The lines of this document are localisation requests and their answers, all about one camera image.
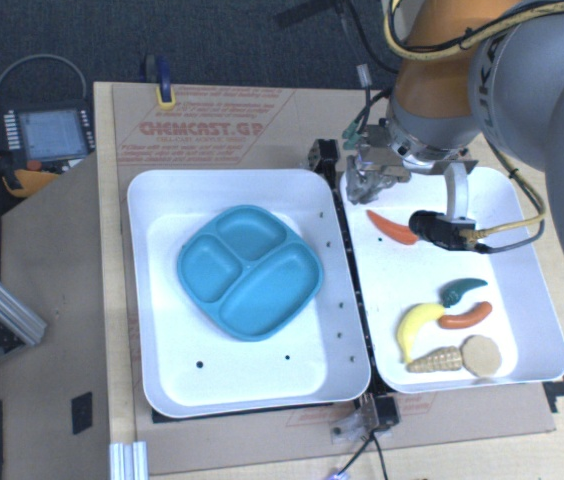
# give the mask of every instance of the yellow banana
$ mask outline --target yellow banana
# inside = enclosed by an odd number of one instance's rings
[[[437,320],[444,315],[442,304],[418,304],[410,309],[398,326],[398,345],[402,349],[402,358],[406,364],[411,362],[411,348],[420,328],[427,322]]]

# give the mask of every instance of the toy food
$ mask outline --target toy food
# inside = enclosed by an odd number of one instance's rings
[[[471,277],[453,281],[442,291],[442,305],[445,308],[450,308],[460,302],[460,299],[466,292],[481,286],[486,286],[487,284],[488,283],[483,279],[475,279]]]
[[[486,336],[470,336],[460,347],[464,367],[476,377],[491,377],[502,364],[500,349]]]
[[[372,210],[367,210],[366,214],[369,216],[369,219],[371,219],[371,222],[375,224],[376,228],[396,242],[400,242],[404,245],[413,245],[418,241],[418,236],[413,233],[408,226],[396,224],[389,219],[381,217]]]
[[[398,326],[397,340],[405,363],[411,362],[411,349],[420,328],[427,322],[437,320],[442,315],[444,315],[442,304],[427,303],[418,304],[402,317]]]
[[[444,315],[438,319],[438,324],[443,329],[466,329],[479,324],[493,310],[489,302],[480,302],[475,308],[461,315]]]
[[[443,347],[414,359],[406,365],[411,373],[430,373],[459,370],[463,366],[462,352],[458,347]]]

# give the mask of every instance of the display screen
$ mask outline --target display screen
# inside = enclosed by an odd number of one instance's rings
[[[87,155],[76,110],[20,112],[19,118],[29,159],[44,162]]]

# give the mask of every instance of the white tray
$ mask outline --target white tray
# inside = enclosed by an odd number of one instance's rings
[[[260,342],[229,336],[187,296],[181,247],[216,215],[260,206],[293,229],[324,267],[316,297]],[[128,207],[143,386],[173,418],[329,403],[360,396],[370,365],[331,191],[301,169],[154,170],[138,175]]]
[[[476,168],[468,183],[468,217],[477,221],[478,229],[523,218],[513,186],[498,171]],[[344,176],[341,192],[346,194]],[[378,372],[389,386],[417,393],[562,377],[564,338],[532,246],[491,255],[450,252],[423,240],[407,246],[383,235],[369,220],[367,209],[404,225],[417,210],[446,213],[443,176],[416,174],[410,182],[382,191],[367,205],[343,199]],[[486,243],[499,246],[528,236],[525,228],[518,228],[491,235]],[[460,278],[480,278],[488,285],[467,292],[453,311],[462,313],[489,301],[492,313],[468,329],[444,330],[433,322],[426,324],[417,335],[412,357],[438,347],[459,346],[468,336],[482,334],[500,348],[500,369],[483,379],[464,368],[407,372],[395,338],[403,314],[419,303],[441,302],[444,285]]]

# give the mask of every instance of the blue divided plate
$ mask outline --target blue divided plate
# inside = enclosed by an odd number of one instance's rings
[[[182,248],[178,277],[191,299],[230,335],[268,338],[313,299],[322,265],[297,233],[258,206],[235,206]]]

